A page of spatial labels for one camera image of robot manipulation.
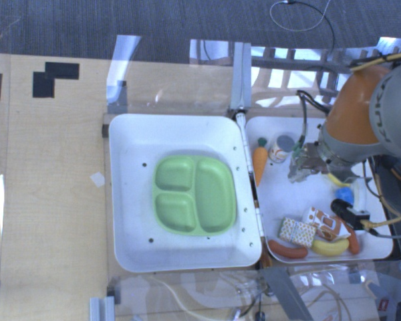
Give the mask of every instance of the dark floor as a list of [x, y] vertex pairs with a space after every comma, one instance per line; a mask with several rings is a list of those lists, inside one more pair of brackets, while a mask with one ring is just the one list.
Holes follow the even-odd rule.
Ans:
[[[279, 29], [269, 18], [280, 0], [0, 0], [0, 27], [17, 21], [0, 52], [111, 58], [117, 34], [149, 36], [160, 49], [186, 47], [188, 39], [247, 41], [273, 47], [329, 47], [327, 23], [306, 32]], [[323, 10], [327, 0], [299, 0]], [[289, 27], [313, 25], [320, 14], [306, 6], [278, 5]], [[375, 45], [401, 38], [401, 0], [332, 0], [326, 16], [336, 47]]]

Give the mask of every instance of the toy banana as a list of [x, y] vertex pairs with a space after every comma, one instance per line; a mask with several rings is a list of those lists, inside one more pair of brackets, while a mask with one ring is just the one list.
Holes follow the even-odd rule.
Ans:
[[311, 250], [320, 255], [331, 257], [333, 255], [342, 254], [349, 247], [349, 240], [341, 239], [335, 242], [313, 240]]

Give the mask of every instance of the white can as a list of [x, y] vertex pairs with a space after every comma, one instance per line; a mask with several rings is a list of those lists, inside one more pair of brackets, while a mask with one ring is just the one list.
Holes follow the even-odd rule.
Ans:
[[269, 150], [269, 158], [275, 163], [283, 163], [293, 150], [295, 141], [287, 135], [278, 136]]

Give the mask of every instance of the toy carrot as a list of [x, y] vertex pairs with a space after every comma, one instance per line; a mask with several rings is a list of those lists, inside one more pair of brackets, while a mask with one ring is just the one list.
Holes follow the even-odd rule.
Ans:
[[253, 168], [255, 184], [259, 186], [267, 163], [267, 150], [265, 148], [267, 140], [259, 138], [257, 142], [259, 143], [259, 147], [257, 147], [253, 153]]

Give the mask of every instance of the green divided plate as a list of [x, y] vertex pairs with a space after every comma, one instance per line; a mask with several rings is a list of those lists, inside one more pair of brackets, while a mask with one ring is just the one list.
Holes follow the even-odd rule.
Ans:
[[153, 206], [157, 222], [184, 235], [217, 235], [236, 218], [232, 173], [207, 156], [168, 156], [156, 166]]

